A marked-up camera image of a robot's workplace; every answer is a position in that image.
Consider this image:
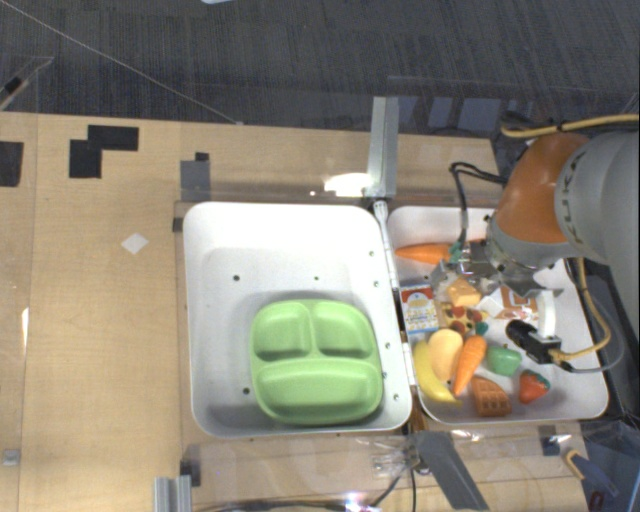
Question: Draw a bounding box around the green divided plate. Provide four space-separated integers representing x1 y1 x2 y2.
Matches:
248 299 386 428

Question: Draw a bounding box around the red strawberry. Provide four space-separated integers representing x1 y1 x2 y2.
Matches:
518 369 552 406

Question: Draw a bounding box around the brown waffle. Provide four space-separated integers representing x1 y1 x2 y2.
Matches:
470 375 513 419

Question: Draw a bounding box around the black cylinder on white bracket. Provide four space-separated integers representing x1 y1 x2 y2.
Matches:
504 289 564 366

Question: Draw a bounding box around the yellow cheese wedge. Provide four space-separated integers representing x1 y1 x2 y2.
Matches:
446 277 483 308

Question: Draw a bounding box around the yellow orange mango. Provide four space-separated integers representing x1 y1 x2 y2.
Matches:
428 328 465 383

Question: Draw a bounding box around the white plastic tray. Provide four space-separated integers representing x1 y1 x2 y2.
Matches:
387 205 611 427
182 201 414 440

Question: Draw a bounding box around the pizza slice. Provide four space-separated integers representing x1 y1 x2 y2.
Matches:
439 301 489 335

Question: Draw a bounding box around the orange carrot with green top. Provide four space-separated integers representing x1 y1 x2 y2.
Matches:
452 322 489 399

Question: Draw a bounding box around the white and red carton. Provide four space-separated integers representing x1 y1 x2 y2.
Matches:
400 284 437 336

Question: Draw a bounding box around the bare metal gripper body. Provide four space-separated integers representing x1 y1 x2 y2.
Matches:
429 242 541 299

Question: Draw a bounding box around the green pepper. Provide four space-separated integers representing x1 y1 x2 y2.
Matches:
485 345 524 378

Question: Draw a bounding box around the white packet with orange print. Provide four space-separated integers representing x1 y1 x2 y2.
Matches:
477 285 542 324

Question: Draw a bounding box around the yellow banana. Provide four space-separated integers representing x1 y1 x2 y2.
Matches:
412 339 464 407

